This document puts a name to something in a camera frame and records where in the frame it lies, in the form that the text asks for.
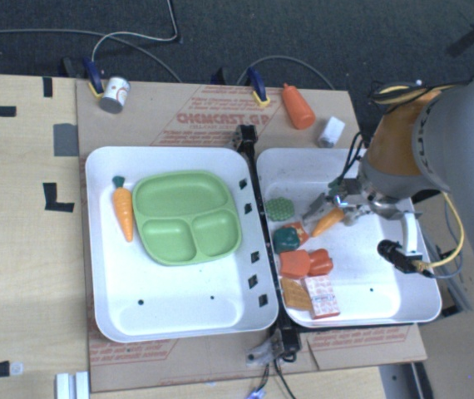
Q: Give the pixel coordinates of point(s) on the white can with orange print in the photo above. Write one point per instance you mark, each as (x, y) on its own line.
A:
(115, 95)

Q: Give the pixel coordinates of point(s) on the dark green bell pepper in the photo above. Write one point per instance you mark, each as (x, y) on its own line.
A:
(285, 240)

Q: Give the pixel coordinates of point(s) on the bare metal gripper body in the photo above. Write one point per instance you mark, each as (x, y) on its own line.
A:
(380, 206)

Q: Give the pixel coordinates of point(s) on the black cylinder on white bracket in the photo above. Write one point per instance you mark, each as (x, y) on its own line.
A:
(405, 261)

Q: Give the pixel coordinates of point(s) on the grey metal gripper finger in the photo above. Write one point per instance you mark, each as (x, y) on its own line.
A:
(352, 216)
(315, 208)

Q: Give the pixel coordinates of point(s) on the red bell pepper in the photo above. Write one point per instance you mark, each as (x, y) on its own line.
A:
(321, 262)

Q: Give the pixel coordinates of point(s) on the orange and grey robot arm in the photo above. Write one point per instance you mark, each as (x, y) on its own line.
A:
(395, 148)

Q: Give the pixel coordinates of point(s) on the red packet with yellow print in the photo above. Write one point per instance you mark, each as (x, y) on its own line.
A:
(300, 232)

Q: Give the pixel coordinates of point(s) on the white plastic tray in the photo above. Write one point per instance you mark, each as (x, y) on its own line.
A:
(357, 281)
(179, 297)

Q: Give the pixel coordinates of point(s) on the orange bottle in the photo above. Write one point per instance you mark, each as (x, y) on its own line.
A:
(298, 108)

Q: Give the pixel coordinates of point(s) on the orange carrot with green top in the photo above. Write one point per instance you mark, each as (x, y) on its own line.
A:
(123, 210)

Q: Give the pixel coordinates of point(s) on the pink and white carton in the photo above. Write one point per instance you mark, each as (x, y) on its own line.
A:
(322, 297)

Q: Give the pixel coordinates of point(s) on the green divided plate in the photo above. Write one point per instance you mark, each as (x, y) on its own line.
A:
(179, 198)

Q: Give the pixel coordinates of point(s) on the green dotted biscuit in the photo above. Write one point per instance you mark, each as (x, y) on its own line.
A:
(279, 209)

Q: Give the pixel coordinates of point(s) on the orange block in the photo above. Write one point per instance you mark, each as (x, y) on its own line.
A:
(294, 264)

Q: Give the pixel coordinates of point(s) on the brown waffle biscuit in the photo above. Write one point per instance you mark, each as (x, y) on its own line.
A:
(295, 294)

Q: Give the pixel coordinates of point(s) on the brown cardboard board, red print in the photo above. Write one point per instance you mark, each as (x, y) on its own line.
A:
(203, 114)

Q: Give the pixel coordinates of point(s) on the small white cylinder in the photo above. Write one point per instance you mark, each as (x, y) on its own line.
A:
(331, 132)

